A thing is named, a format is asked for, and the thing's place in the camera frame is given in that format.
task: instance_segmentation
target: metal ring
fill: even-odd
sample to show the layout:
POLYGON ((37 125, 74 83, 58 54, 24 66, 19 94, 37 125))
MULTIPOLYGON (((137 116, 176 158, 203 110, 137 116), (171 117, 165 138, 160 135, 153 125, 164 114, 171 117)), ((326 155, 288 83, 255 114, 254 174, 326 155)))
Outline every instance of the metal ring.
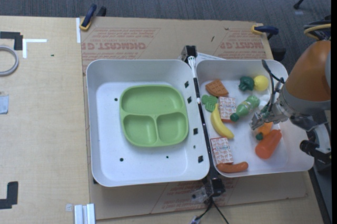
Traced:
POLYGON ((17 66, 19 65, 19 57, 17 56, 16 52, 12 48, 9 48, 7 46, 0 46, 0 51, 7 51, 11 53, 15 58, 15 63, 9 70, 0 71, 0 76, 8 76, 17 69, 17 66))

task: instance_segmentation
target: banana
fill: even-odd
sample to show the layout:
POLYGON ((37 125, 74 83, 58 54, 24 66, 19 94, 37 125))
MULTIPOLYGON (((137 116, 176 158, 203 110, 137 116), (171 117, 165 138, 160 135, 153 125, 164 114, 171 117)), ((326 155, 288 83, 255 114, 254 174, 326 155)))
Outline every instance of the banana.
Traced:
POLYGON ((221 121, 219 109, 218 109, 218 103, 215 105, 215 109, 211 113, 211 122, 212 126, 215 129, 215 131, 222 137, 226 137, 228 139, 234 138, 233 132, 227 128, 224 123, 221 121))

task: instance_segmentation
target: green bottle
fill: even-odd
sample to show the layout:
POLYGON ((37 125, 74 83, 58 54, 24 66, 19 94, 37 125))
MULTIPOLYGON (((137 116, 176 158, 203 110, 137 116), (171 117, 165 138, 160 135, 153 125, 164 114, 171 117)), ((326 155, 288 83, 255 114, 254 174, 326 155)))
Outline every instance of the green bottle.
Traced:
POLYGON ((252 110, 258 107, 259 104, 259 98, 255 95, 250 95, 236 107, 236 112, 231 114, 231 120, 236 122, 240 117, 248 115, 252 110))

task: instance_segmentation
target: wooden table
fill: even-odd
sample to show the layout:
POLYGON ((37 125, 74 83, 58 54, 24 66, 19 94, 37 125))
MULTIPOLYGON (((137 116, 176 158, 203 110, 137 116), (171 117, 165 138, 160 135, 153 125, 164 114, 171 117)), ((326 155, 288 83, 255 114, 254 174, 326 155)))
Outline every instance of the wooden table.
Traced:
MULTIPOLYGON (((0 210, 0 222, 73 223, 72 205, 90 203, 76 19, 2 16, 0 31, 47 39, 27 43, 27 58, 18 51, 18 69, 0 77, 0 91, 9 95, 9 111, 0 115, 0 199, 6 198, 9 182, 19 184, 18 203, 0 210)), ((10 60, 0 52, 0 67, 10 60)), ((301 173, 308 191, 304 198, 226 206, 221 210, 229 223, 323 223, 309 175, 301 173)), ((189 223, 203 211, 97 222, 189 223)), ((224 221, 212 208, 202 223, 224 221)))

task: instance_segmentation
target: lemon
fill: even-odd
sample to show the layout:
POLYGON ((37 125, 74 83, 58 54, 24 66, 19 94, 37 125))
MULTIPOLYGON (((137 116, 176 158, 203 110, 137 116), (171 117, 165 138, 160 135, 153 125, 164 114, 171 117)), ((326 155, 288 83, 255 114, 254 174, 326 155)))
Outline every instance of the lemon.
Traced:
POLYGON ((258 75, 254 78, 254 89, 257 91, 264 91, 269 86, 269 80, 264 75, 258 75))

